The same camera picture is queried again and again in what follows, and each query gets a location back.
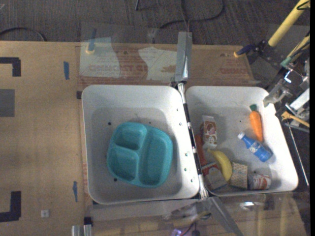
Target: white bin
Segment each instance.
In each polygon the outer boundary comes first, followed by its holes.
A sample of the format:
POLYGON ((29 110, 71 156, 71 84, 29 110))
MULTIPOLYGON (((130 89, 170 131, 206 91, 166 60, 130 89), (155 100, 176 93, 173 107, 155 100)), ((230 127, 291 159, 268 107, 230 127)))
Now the white bin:
MULTIPOLYGON (((248 165, 249 171, 269 174, 272 185, 264 191, 222 189, 218 196, 292 191, 298 177, 275 108, 263 107, 268 93, 251 87, 191 87, 186 98, 190 119, 198 131, 202 115, 214 116, 218 147, 231 161, 248 165), (257 104, 262 115, 266 145, 274 156, 262 163, 246 151, 237 135, 251 135, 249 105, 257 104)), ((189 199, 199 191, 185 112, 180 94, 166 86, 97 85, 82 94, 89 194, 100 204, 189 199), (106 167, 106 154, 115 128, 125 122, 149 124, 168 133, 174 144, 173 162, 167 181, 158 188, 142 188, 115 181, 106 167)))

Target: soda can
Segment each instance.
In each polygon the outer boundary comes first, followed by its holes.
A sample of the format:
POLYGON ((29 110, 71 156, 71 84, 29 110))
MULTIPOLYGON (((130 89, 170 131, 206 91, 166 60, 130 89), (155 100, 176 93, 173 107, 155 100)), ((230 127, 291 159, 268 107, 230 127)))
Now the soda can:
POLYGON ((271 178, 269 175, 249 175, 248 186, 249 190, 267 190, 270 188, 271 178))

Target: teal divided plate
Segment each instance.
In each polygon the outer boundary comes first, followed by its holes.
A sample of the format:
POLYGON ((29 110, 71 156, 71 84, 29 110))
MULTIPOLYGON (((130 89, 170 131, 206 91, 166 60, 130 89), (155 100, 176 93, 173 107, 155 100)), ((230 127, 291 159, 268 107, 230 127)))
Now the teal divided plate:
POLYGON ((111 174, 130 184, 156 188, 167 179, 173 143, 162 130, 136 122, 124 122, 114 131, 107 152, 111 174))

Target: banana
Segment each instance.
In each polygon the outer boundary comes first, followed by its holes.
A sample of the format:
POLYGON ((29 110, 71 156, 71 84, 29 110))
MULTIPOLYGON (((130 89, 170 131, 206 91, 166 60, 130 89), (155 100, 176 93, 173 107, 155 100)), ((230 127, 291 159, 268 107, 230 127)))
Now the banana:
POLYGON ((228 157, 219 150, 210 150, 208 152, 220 163, 222 175, 224 176, 225 181, 229 181, 232 176, 232 165, 228 157))

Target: white bottle cap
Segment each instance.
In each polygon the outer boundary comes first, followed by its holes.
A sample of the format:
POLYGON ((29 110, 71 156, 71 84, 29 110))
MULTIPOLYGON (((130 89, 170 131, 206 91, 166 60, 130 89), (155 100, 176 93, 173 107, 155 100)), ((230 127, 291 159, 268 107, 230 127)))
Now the white bottle cap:
POLYGON ((245 136, 245 134, 243 132, 241 132, 237 137, 238 137, 238 139, 241 140, 244 136, 245 136))

